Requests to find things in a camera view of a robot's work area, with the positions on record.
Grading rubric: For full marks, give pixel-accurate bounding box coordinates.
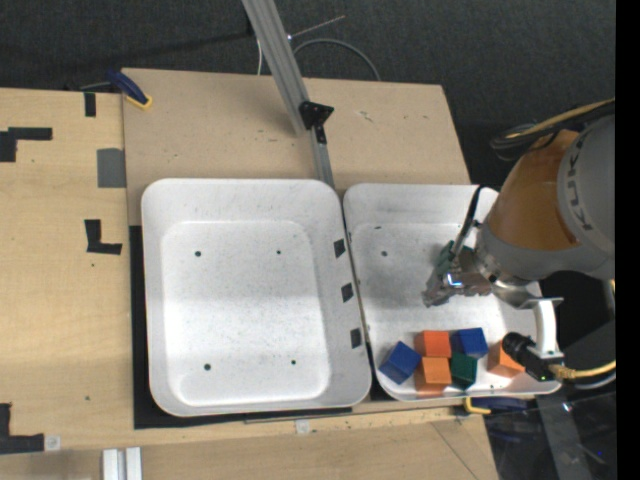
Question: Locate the green cube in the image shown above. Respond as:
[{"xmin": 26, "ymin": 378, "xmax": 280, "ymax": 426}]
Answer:
[{"xmin": 449, "ymin": 351, "xmax": 479, "ymax": 390}]

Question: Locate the orange cube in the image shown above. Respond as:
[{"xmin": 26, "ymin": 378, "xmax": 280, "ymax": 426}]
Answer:
[
  {"xmin": 413, "ymin": 329, "xmax": 454, "ymax": 359},
  {"xmin": 486, "ymin": 340, "xmax": 527, "ymax": 380},
  {"xmin": 413, "ymin": 356, "xmax": 454, "ymax": 398}
]

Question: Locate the black cylinder on white bracket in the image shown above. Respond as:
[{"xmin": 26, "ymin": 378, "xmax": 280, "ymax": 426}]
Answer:
[{"xmin": 492, "ymin": 280, "xmax": 566, "ymax": 383}]

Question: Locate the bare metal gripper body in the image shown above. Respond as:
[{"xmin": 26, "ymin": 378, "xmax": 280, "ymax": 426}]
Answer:
[{"xmin": 441, "ymin": 253, "xmax": 501, "ymax": 299}]

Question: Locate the white plastic tray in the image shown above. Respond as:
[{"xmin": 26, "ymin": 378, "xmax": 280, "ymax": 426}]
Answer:
[
  {"xmin": 342, "ymin": 182, "xmax": 565, "ymax": 403},
  {"xmin": 140, "ymin": 177, "xmax": 374, "ymax": 418}
]

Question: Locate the blue cube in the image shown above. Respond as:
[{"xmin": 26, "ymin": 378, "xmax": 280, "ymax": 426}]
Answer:
[
  {"xmin": 378, "ymin": 340, "xmax": 423, "ymax": 386},
  {"xmin": 451, "ymin": 326, "xmax": 490, "ymax": 361}
]

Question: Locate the pale wood board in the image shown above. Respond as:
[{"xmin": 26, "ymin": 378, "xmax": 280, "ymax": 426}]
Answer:
[{"xmin": 121, "ymin": 67, "xmax": 485, "ymax": 425}]

